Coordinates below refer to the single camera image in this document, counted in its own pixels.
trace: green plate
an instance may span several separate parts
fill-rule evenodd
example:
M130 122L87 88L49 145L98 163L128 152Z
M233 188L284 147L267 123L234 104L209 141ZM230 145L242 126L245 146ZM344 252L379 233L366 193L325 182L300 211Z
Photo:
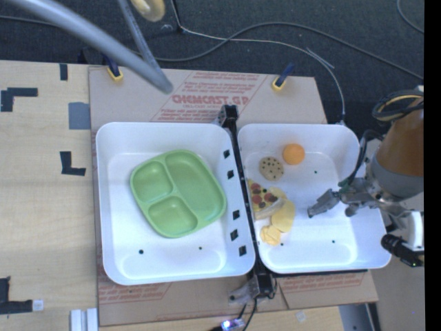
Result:
M204 228L227 207L216 177L189 150L166 152L138 165L130 177L130 187L150 225L167 238Z

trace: wooden surface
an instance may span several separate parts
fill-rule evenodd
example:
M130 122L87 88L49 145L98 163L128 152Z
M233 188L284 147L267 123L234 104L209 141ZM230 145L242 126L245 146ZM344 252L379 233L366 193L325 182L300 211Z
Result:
M0 278L9 300L43 299L44 311L0 315L0 330L69 330L69 313L96 308L96 252L89 130L70 130L68 104L89 103L88 67L0 61L0 90L38 88L0 112ZM61 174L60 151L85 176ZM224 318L100 330L209 330ZM265 312L248 330L343 330L338 307Z

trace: black floor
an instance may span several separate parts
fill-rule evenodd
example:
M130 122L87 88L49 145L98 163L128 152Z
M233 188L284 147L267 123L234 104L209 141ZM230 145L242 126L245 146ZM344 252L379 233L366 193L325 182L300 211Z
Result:
M56 1L136 49L116 0ZM295 75L316 79L328 121L344 119L359 137L367 129L386 132L371 116L381 98L424 82L424 0L175 0L188 30L227 38L247 29L237 38L267 41L230 41L203 57L196 56L219 41L182 33L172 0L165 2L159 22L137 15L162 68L278 74L294 62ZM88 63L102 63L99 52L63 30L4 18L34 18L29 12L0 1L0 15L0 59L77 63L84 50ZM329 63L335 79L305 51Z

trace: cardboard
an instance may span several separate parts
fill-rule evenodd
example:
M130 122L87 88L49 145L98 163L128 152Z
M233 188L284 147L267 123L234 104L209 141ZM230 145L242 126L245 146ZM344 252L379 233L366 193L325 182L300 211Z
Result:
M288 77L276 92L277 75L192 70L164 70L174 85L163 94L126 68L113 81L106 67L89 71L99 321L101 326L192 319L235 317L242 305L229 303L228 293L246 276L123 286L105 274L101 259L99 196L94 138L112 121L173 121L216 123L223 104L238 106L238 129L248 123L327 123L316 82L311 77ZM369 271L277 278L274 299L258 304L258 312L314 308L377 301ZM252 309L252 303L246 312Z

